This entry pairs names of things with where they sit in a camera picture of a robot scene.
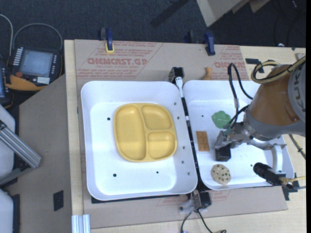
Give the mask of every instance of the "yellow plate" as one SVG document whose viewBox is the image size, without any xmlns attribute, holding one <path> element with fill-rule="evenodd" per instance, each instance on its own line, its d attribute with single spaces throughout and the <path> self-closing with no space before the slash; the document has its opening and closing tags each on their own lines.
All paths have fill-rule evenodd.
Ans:
<svg viewBox="0 0 311 233">
<path fill-rule="evenodd" d="M 114 135 L 120 155 L 133 162 L 160 161 L 177 148 L 171 113 L 152 103 L 131 103 L 114 114 Z"/>
</svg>

